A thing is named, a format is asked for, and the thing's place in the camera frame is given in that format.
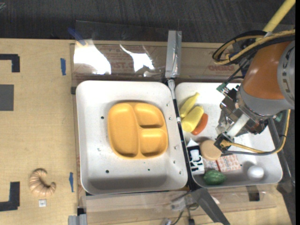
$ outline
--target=gray tape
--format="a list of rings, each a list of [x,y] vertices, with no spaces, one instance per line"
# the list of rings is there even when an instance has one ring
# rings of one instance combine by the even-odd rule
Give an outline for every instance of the gray tape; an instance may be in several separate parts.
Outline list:
[[[175,78],[180,74],[181,31],[169,31],[165,77]]]
[[[0,111],[14,110],[14,86],[0,84]]]

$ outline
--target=croissant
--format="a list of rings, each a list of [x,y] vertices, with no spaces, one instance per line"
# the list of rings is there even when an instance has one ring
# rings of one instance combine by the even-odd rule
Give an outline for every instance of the croissant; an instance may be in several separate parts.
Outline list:
[[[33,171],[29,178],[29,188],[33,195],[39,197],[50,197],[56,190],[56,184],[52,182],[50,185],[45,184],[43,177],[47,175],[45,169],[38,168]]]

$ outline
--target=yellow pole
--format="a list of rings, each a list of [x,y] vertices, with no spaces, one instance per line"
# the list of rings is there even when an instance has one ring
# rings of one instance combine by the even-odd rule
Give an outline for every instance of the yellow pole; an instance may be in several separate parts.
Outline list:
[[[295,5],[296,0],[285,0],[278,11],[273,15],[268,24],[264,27],[265,32],[272,32],[277,25],[281,22],[281,20],[285,17],[285,15],[291,10],[291,8]]]

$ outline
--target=white egg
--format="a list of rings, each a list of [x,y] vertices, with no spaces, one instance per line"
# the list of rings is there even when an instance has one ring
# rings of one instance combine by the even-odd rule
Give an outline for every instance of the white egg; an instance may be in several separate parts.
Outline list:
[[[249,169],[247,171],[247,175],[250,180],[259,181],[263,178],[264,170],[260,166],[253,165],[253,166],[249,167]]]

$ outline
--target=wooden surface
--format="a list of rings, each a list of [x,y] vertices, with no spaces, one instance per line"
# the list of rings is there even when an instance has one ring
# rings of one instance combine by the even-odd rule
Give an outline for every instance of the wooden surface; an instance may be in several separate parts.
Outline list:
[[[276,186],[263,185],[257,189],[260,200],[252,202],[249,201],[245,187],[209,191],[232,225],[290,225],[285,203]],[[170,201],[180,197],[177,193],[132,194],[119,198],[96,197],[88,197],[85,202],[89,225],[111,225],[117,222],[124,225],[161,225],[164,218],[175,221],[179,215],[178,211],[170,209]],[[196,224],[212,223],[201,207],[191,211],[191,216]],[[187,210],[178,224],[188,224]]]
[[[0,53],[20,56],[21,72],[11,72],[11,62],[0,60],[0,84],[14,84],[13,112],[0,111],[0,201],[9,196],[9,183],[20,182],[18,210],[0,212],[0,224],[68,224],[78,205],[73,101],[70,94],[71,40],[0,39]],[[66,75],[60,69],[66,60]],[[29,176],[44,168],[47,183],[57,184],[47,206],[39,208],[39,198],[29,190]],[[74,174],[74,191],[69,183]],[[276,206],[260,210],[225,213],[231,224],[291,224],[281,194],[274,192]],[[211,224],[207,215],[194,217],[196,224]],[[126,223],[160,225],[161,220]],[[187,224],[182,218],[179,225]]]

